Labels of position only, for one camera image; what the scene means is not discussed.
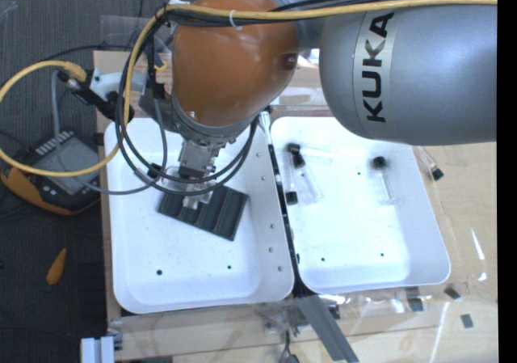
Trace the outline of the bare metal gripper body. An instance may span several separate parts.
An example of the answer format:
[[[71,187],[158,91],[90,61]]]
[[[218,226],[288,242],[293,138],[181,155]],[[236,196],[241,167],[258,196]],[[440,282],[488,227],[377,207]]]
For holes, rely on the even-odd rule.
[[[177,123],[183,138],[179,154],[179,176],[203,179],[214,172],[214,159],[220,149],[239,134],[239,125],[208,126],[199,123]]]

